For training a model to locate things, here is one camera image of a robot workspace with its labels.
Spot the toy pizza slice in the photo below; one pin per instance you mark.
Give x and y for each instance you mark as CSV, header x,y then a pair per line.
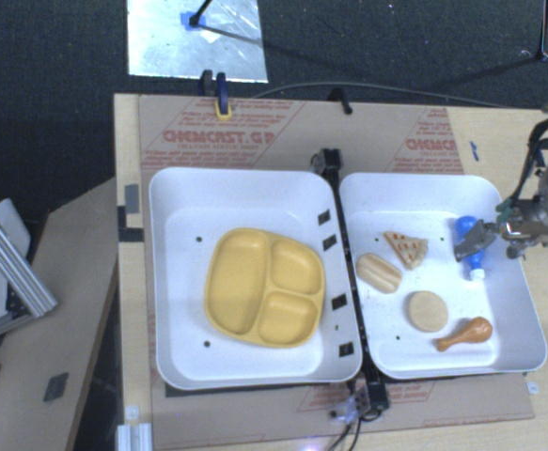
x,y
407,248

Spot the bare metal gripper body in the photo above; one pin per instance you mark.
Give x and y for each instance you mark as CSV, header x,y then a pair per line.
x,y
537,227

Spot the brown toy chicken drumstick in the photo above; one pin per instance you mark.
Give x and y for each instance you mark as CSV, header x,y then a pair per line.
x,y
473,331

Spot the thin black rod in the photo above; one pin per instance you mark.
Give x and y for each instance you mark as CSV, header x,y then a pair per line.
x,y
349,256

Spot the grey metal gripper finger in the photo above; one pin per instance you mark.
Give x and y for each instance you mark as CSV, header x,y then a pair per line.
x,y
475,238

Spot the brown cardboard board red print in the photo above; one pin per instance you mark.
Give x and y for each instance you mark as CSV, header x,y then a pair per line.
x,y
264,134

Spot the white plastic tray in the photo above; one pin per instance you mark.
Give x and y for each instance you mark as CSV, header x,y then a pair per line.
x,y
184,308
443,360

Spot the beige toy bread roll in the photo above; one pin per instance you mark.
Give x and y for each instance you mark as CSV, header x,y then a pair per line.
x,y
378,273

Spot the yellow divided plate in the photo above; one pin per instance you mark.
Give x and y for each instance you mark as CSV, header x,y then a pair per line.
x,y
240,284

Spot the round beige biscuit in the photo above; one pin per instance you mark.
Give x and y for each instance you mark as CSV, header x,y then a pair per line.
x,y
427,311

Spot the blue and white bottle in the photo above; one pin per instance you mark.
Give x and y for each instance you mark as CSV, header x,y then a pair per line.
x,y
465,226

